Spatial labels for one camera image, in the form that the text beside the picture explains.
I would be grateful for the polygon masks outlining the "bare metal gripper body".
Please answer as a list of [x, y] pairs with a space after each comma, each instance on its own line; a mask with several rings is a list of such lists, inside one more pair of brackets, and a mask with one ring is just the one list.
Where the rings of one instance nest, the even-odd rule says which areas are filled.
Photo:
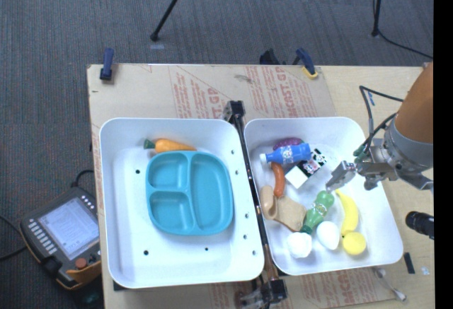
[[372, 146], [356, 164], [357, 173], [380, 176], [381, 181], [402, 180], [417, 190], [434, 190], [432, 179], [423, 172], [432, 168], [432, 151], [410, 148], [402, 151], [390, 146]]

